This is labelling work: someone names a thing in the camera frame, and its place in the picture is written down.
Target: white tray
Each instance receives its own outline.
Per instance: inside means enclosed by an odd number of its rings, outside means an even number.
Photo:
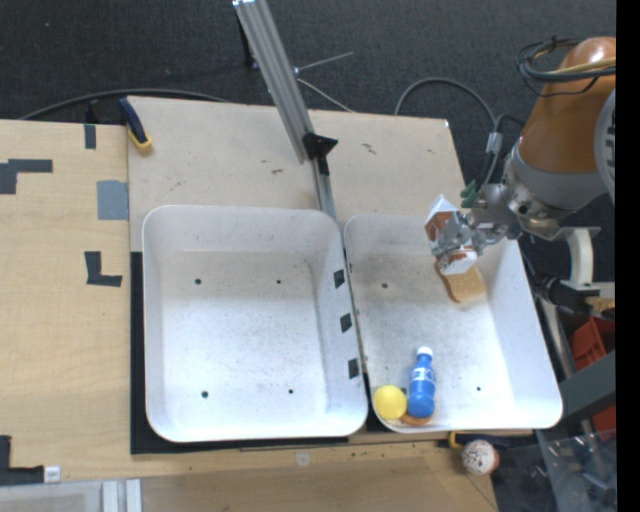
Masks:
[[[372,392],[409,387],[415,352],[429,345],[436,410],[397,432],[541,429],[562,400],[515,241],[490,246],[478,268],[486,294],[451,301],[434,270],[424,218],[367,214],[345,227],[358,327]]]
[[[143,224],[146,412],[173,442],[347,436],[367,416],[340,230],[315,210]]]

